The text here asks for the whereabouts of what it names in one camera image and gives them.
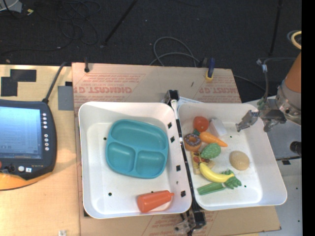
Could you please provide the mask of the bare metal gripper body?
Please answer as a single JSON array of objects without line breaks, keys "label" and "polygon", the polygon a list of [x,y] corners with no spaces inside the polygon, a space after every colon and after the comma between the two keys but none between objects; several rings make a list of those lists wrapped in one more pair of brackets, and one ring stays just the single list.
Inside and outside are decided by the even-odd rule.
[{"label": "bare metal gripper body", "polygon": [[259,116],[264,120],[274,120],[279,123],[290,121],[301,125],[301,110],[289,102],[265,101],[258,105]]}]

